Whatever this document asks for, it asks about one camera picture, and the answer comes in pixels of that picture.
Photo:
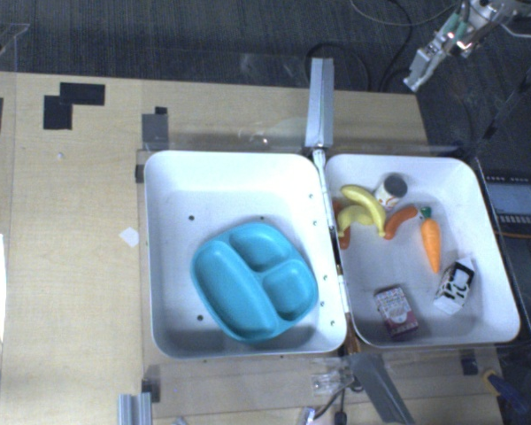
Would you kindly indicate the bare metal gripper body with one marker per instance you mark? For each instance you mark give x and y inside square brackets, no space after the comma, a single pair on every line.
[484,5]

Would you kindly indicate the yellow banana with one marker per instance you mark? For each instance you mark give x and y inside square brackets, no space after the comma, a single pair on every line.
[353,216]
[367,199]

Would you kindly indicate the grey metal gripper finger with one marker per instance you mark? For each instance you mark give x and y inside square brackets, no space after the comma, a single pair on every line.
[413,79]
[428,56]

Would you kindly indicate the white plastic tray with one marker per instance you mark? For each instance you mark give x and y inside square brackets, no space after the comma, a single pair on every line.
[478,237]
[177,193]

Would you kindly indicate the orange carrot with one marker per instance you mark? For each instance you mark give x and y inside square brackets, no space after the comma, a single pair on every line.
[431,239]

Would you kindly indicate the black and white milk carton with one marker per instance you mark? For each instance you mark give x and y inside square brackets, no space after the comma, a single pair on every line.
[456,287]

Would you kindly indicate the white can with dark lid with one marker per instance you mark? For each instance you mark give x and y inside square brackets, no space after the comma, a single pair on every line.
[391,190]

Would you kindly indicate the blue divided plate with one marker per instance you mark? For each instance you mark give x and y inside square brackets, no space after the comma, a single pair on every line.
[234,281]

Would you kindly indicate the orange sausage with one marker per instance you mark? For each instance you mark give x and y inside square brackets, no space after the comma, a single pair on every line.
[345,241]
[400,220]

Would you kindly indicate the pink carton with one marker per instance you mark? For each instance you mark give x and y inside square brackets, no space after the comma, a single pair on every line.
[396,312]

